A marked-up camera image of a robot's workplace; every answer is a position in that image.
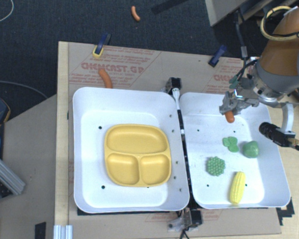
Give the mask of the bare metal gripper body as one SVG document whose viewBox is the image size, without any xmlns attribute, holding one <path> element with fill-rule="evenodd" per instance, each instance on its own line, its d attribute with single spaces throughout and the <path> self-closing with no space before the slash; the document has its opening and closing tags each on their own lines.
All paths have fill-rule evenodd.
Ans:
<svg viewBox="0 0 299 239">
<path fill-rule="evenodd" d="M 232 92 L 227 91 L 222 100 L 223 107 L 247 108 L 257 107 L 260 103 L 269 107 L 277 107 L 279 101 L 287 94 L 268 85 L 238 84 Z"/>
</svg>

